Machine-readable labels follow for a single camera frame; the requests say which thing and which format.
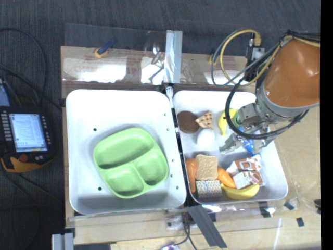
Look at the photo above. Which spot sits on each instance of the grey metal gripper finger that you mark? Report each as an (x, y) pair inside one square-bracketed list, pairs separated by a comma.
[(260, 144), (229, 143)]

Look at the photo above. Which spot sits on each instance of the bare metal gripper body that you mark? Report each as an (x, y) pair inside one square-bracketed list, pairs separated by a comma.
[(249, 114)]

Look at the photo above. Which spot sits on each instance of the blue and green bottle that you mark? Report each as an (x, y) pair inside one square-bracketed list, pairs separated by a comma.
[(248, 146)]

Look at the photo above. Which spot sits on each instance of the yellow banana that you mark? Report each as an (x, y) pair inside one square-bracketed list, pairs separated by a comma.
[(223, 121), (240, 193)]

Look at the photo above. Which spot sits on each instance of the white egg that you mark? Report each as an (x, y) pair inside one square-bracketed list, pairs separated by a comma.
[(206, 137)]

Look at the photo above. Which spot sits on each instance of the brown and white carton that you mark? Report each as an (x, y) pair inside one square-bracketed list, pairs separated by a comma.
[(248, 179), (245, 164)]

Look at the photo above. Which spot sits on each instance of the tan bread slice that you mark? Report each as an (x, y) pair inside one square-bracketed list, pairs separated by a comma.
[(206, 167)]

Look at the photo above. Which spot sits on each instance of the pizza slice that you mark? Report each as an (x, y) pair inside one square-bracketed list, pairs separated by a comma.
[(206, 120)]

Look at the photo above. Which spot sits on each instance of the orange carrot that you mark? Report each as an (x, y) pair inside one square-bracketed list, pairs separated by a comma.
[(226, 178)]

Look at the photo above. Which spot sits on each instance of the white plastic tray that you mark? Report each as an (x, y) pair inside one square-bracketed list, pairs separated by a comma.
[(86, 113), (273, 181)]

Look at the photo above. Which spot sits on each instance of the orange sausage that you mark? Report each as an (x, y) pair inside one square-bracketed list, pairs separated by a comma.
[(191, 170)]

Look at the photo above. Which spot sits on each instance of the brown round biscuit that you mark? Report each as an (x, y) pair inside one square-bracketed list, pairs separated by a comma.
[(187, 122)]

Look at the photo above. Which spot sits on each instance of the green divided plate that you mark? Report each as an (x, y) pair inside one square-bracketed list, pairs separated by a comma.
[(130, 163)]

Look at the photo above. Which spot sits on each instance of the black cylinder on white bracket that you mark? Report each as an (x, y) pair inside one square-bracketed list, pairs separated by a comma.
[(255, 54)]

